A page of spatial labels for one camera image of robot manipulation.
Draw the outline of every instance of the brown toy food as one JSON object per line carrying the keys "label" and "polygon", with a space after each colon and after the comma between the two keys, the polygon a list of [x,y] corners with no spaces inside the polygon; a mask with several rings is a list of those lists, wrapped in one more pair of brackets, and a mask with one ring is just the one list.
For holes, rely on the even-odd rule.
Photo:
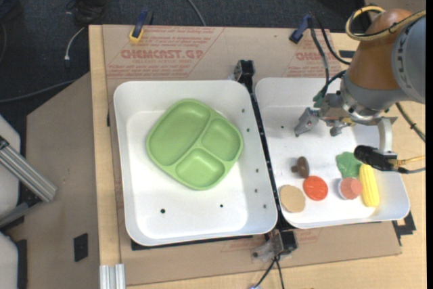
{"label": "brown toy food", "polygon": [[279,192],[279,198],[281,204],[289,212],[302,212],[305,208],[304,193],[293,185],[284,185]]}
{"label": "brown toy food", "polygon": [[319,176],[310,176],[304,181],[304,192],[311,199],[320,201],[327,196],[327,184]]}
{"label": "brown toy food", "polygon": [[300,156],[296,161],[296,165],[292,166],[293,173],[300,173],[304,178],[310,175],[310,165],[308,160],[304,156]]}
{"label": "brown toy food", "polygon": [[353,200],[361,195],[363,185],[354,177],[346,177],[339,182],[338,191],[343,199]]}

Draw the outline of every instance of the robotic arm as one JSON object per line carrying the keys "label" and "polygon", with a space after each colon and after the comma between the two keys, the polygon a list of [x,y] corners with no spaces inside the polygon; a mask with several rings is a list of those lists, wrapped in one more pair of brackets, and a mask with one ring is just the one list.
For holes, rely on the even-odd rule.
{"label": "robotic arm", "polygon": [[[365,34],[353,34],[352,21],[368,11],[379,14]],[[391,149],[391,126],[396,118],[380,114],[403,100],[426,102],[426,11],[412,14],[402,9],[365,7],[350,17],[346,32],[360,43],[342,75],[340,90],[319,93],[316,109],[304,111],[295,134],[311,130],[320,120],[331,127],[332,136],[357,123],[375,125],[380,133],[379,148],[358,146],[354,155],[361,162],[389,171],[396,160]]]}

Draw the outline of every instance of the blue clamp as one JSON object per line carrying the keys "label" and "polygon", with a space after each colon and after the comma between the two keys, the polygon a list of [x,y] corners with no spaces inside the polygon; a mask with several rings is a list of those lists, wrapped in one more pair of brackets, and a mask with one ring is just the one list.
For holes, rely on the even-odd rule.
{"label": "blue clamp", "polygon": [[300,23],[298,29],[296,29],[292,35],[290,35],[289,40],[293,41],[294,43],[298,43],[299,40],[304,36],[304,31],[309,27],[309,19],[312,17],[310,15],[306,15],[302,22]]}
{"label": "blue clamp", "polygon": [[129,33],[129,40],[138,43],[143,36],[143,26],[152,24],[154,20],[154,13],[148,9],[144,9],[138,16],[137,23]]}

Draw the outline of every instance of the green plate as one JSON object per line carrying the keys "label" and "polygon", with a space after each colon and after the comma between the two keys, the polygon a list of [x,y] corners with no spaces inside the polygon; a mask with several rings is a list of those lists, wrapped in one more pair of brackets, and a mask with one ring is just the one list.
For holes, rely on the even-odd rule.
{"label": "green plate", "polygon": [[146,149],[171,177],[195,190],[218,184],[242,152],[239,130],[194,99],[172,105],[150,130]]}

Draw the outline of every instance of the yellow corn toy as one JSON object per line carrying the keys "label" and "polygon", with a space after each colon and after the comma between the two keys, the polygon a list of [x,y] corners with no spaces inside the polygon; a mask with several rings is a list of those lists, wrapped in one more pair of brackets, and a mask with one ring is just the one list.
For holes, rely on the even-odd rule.
{"label": "yellow corn toy", "polygon": [[379,204],[379,191],[373,168],[368,164],[362,164],[359,168],[359,180],[363,185],[362,197],[368,207],[376,207]]}

